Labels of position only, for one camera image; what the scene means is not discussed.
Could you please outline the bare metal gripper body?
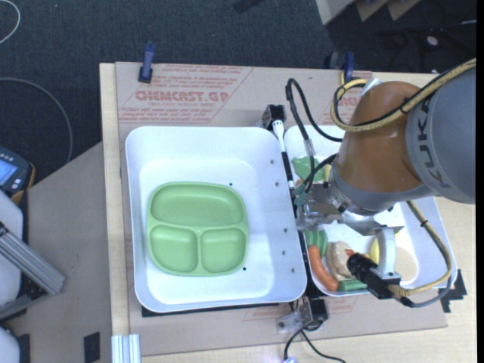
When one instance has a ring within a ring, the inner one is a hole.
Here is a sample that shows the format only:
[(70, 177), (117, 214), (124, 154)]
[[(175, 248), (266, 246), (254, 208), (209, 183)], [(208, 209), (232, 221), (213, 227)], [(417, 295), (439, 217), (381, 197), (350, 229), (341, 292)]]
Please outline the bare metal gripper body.
[(313, 184), (296, 198), (296, 225), (299, 229), (317, 228), (337, 222), (361, 235), (375, 235), (382, 225), (374, 218), (378, 212), (354, 204), (329, 183)]

